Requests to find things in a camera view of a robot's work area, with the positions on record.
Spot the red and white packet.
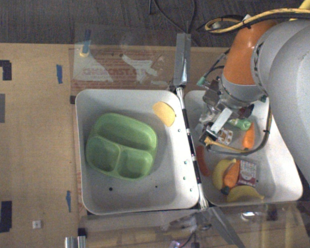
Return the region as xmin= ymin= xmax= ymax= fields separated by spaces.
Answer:
xmin=236 ymin=160 xmax=257 ymax=187

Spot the yellow banana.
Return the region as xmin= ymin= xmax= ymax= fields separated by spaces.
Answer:
xmin=226 ymin=185 xmax=265 ymax=204
xmin=212 ymin=158 xmax=237 ymax=191

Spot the white and brown packet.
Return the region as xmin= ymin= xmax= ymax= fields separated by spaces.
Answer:
xmin=216 ymin=128 xmax=234 ymax=146

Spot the green divided plate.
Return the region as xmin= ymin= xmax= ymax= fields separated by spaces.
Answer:
xmin=84 ymin=112 xmax=159 ymax=181

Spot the orange carrot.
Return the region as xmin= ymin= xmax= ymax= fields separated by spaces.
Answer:
xmin=242 ymin=122 xmax=256 ymax=150
xmin=220 ymin=159 xmax=241 ymax=196

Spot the yellow round biscuit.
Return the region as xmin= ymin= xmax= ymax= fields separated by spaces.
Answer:
xmin=152 ymin=101 xmax=177 ymax=128

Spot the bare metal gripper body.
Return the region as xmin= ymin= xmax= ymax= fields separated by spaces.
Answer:
xmin=202 ymin=77 xmax=249 ymax=119

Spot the white plastic tray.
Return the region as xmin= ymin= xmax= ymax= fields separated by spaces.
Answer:
xmin=74 ymin=88 xmax=200 ymax=215
xmin=183 ymin=89 xmax=304 ymax=208

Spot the green bottle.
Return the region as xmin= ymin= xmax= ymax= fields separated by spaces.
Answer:
xmin=227 ymin=118 xmax=252 ymax=132

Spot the red sausage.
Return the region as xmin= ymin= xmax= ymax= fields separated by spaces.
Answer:
xmin=195 ymin=145 xmax=211 ymax=178

